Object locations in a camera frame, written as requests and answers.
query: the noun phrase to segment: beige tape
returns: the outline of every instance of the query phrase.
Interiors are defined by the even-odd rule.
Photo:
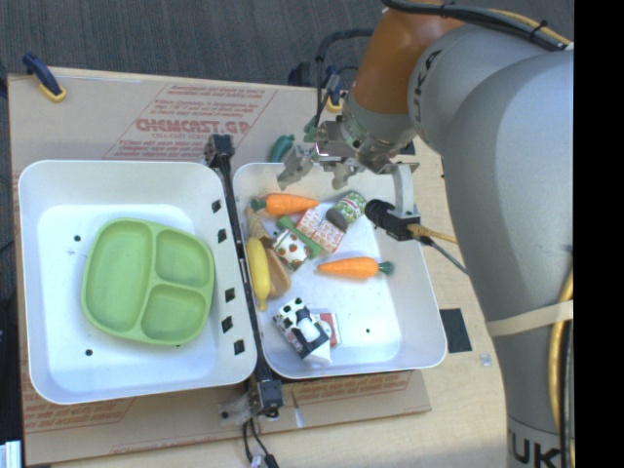
[[[508,319],[486,323],[487,332],[495,336],[506,336],[519,332],[528,332],[560,321],[574,318],[574,300],[562,301],[554,305],[537,308]]]

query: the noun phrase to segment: dark gray fabric background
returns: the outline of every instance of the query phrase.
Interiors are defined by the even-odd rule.
[[[547,20],[574,39],[574,0],[445,1]],[[325,36],[374,27],[380,10],[379,0],[0,0],[0,60],[10,73],[24,72],[21,57],[32,52],[55,66],[286,84]],[[326,64],[358,64],[366,43],[336,43]],[[13,236],[9,137],[0,99],[0,248]],[[6,248],[0,298],[14,291],[14,266]],[[7,415],[0,409],[0,426]]]

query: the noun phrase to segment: divided green plate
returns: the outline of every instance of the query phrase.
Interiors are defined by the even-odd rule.
[[[105,332],[180,345],[206,325],[214,287],[213,254],[197,237],[149,220],[117,218],[94,239],[82,308]]]

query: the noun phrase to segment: yellow banana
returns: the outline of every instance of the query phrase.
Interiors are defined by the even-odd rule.
[[[247,257],[250,263],[253,292],[260,302],[258,308],[266,310],[266,298],[271,292],[271,275],[264,245],[258,238],[251,237],[247,240]]]

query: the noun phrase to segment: orange carrot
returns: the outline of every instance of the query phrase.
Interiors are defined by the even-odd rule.
[[[315,199],[295,196],[293,194],[269,194],[264,198],[252,199],[252,208],[256,211],[264,209],[270,215],[290,215],[303,212],[308,208],[318,207]]]
[[[377,263],[375,259],[369,256],[354,256],[352,258],[321,263],[317,268],[321,272],[328,274],[367,279],[374,276],[377,272],[390,274],[393,270],[393,265],[389,261]]]

